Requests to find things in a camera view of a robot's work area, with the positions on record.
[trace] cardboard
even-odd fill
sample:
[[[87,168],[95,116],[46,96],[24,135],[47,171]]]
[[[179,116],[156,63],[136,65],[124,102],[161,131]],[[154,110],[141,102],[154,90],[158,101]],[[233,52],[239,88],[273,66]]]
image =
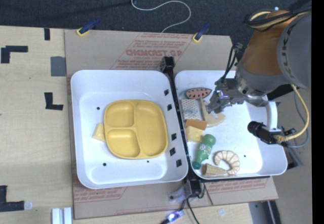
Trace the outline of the cardboard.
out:
[[[122,215],[173,210],[180,203],[169,201],[168,193],[182,182],[112,189],[87,189],[76,175],[70,79],[83,69],[158,70],[164,56],[175,59],[175,74],[182,70],[224,70],[231,49],[229,36],[206,35],[199,43],[190,34],[94,31],[79,37],[65,30],[66,73],[73,171],[74,218]],[[206,183],[207,195],[192,201],[192,207],[225,205],[276,199],[271,177]]]

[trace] toy bottle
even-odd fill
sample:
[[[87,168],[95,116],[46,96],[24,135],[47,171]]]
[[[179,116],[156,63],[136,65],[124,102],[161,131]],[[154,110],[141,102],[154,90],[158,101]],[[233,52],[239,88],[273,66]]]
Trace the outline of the toy bottle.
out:
[[[199,148],[196,151],[196,159],[192,163],[193,169],[200,169],[201,162],[207,159],[212,151],[213,145],[216,143],[216,138],[213,135],[206,134],[203,139],[202,143],[200,144]]]

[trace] yellow plate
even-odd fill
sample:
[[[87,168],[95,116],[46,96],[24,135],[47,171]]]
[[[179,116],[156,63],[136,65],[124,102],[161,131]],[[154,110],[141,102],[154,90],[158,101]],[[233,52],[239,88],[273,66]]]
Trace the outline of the yellow plate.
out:
[[[109,104],[104,114],[108,148],[117,157],[157,157],[168,146],[168,131],[161,108],[146,100],[121,100]]]

